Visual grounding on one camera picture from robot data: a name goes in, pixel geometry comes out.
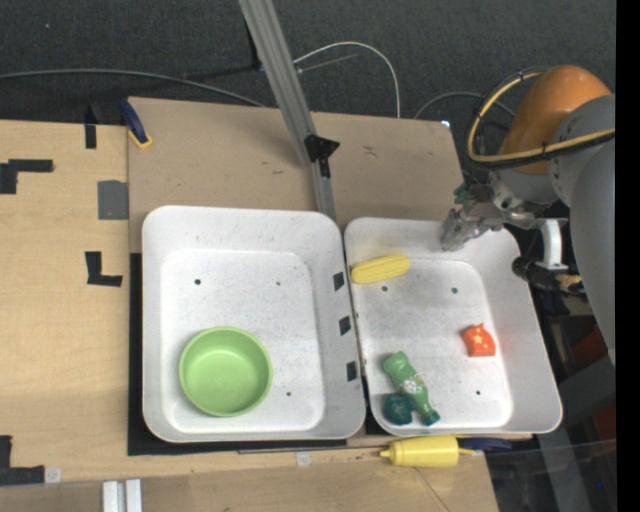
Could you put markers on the yellow squeeze bottle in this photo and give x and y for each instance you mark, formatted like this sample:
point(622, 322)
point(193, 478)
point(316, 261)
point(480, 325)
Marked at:
point(425, 451)

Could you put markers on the green bowl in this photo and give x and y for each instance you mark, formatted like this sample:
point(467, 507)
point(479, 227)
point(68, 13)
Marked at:
point(225, 372)

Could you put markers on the yellow corn cob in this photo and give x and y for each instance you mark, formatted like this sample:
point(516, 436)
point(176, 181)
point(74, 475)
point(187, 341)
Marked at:
point(380, 269)

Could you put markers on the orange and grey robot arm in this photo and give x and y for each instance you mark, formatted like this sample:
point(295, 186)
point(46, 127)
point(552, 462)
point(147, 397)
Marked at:
point(585, 165)

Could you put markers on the white plastic tray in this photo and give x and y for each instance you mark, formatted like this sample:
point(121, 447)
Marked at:
point(240, 280)
point(430, 320)

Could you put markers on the dark green broccoli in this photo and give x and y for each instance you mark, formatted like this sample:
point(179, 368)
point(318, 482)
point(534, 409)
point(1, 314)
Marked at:
point(396, 410)

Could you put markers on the orange carton with star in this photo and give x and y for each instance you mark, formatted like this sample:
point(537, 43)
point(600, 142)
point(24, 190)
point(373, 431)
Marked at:
point(478, 341)

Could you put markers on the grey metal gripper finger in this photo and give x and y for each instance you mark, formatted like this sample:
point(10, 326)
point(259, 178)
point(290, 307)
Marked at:
point(450, 232)
point(467, 231)

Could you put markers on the black cylinder on white bracket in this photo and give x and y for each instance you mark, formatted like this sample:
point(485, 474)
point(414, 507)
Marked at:
point(552, 245)

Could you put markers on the green bottle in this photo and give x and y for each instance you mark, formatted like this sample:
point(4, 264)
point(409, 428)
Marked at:
point(410, 385)

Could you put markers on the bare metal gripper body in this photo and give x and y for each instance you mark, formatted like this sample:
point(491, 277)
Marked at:
point(487, 210)

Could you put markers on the brown cardboard board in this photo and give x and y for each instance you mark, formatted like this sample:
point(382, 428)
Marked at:
point(225, 160)

